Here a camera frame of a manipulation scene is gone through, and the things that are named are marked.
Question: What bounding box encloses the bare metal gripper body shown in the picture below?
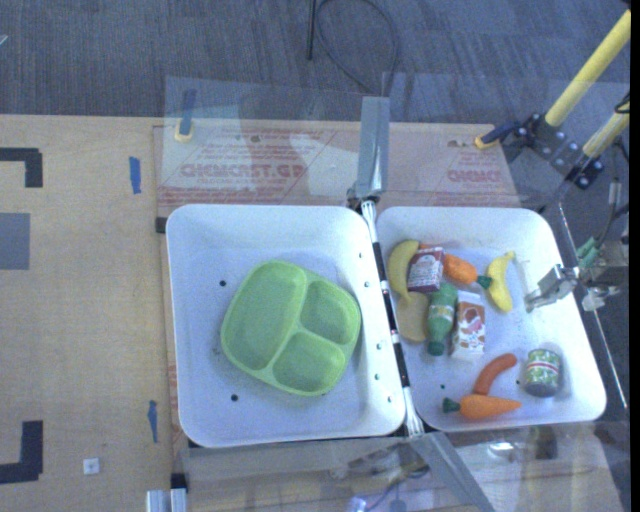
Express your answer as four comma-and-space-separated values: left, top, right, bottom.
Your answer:
577, 241, 631, 292

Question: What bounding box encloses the white plastic tray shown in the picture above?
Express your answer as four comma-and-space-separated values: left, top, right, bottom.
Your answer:
374, 205, 609, 434
164, 202, 407, 449

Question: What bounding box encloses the yellow banana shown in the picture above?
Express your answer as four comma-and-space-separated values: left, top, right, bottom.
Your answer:
386, 239, 421, 304
485, 250, 517, 314

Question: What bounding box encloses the green and white can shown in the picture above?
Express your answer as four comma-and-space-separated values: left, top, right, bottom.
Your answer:
522, 348, 562, 399

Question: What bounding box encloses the orange and white carton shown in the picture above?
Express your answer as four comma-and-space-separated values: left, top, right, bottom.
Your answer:
449, 292, 487, 361

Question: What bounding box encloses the orange carrot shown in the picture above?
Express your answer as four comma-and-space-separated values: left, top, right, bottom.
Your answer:
441, 393, 523, 421
442, 253, 494, 291

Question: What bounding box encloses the orange sausage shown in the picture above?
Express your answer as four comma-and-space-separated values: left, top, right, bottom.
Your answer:
472, 352, 519, 396

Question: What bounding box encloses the green bottle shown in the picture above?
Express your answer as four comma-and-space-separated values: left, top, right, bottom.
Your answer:
425, 282, 459, 357

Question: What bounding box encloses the red carton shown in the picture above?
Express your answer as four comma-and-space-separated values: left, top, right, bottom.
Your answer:
406, 246, 446, 295

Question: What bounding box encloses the green divided plate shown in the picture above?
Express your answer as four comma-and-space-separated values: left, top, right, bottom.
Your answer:
219, 258, 363, 398

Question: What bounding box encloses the brown cardboard board red print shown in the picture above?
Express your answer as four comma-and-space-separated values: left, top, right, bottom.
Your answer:
152, 122, 526, 491

